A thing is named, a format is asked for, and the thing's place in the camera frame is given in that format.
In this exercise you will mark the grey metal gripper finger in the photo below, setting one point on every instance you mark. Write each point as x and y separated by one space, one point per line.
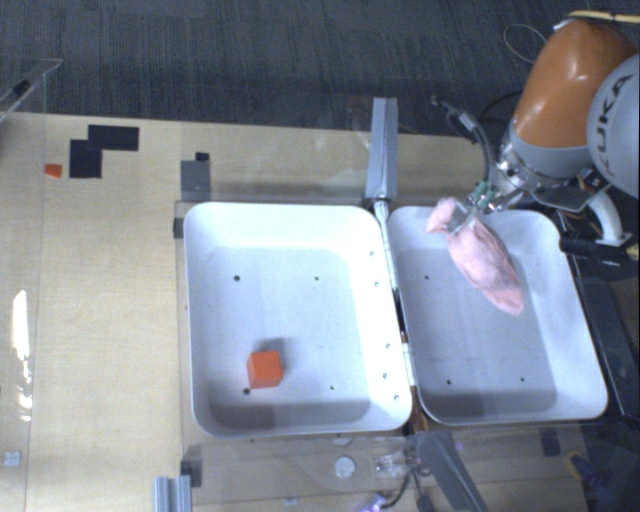
462 220

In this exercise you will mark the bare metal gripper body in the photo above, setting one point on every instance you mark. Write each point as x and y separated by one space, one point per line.
507 187

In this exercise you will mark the pink fluffy cloth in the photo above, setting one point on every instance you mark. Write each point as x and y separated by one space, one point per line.
485 265

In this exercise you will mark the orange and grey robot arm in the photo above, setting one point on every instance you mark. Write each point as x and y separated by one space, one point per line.
555 90

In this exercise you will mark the white plastic tray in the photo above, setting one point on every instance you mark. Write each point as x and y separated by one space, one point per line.
490 340
295 320

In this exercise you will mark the orange cube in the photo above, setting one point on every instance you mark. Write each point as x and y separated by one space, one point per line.
265 370

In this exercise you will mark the pale wooden board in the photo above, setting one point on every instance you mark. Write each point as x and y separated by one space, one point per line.
110 300

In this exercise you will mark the black cylinder on white bracket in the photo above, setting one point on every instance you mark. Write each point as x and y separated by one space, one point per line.
607 214

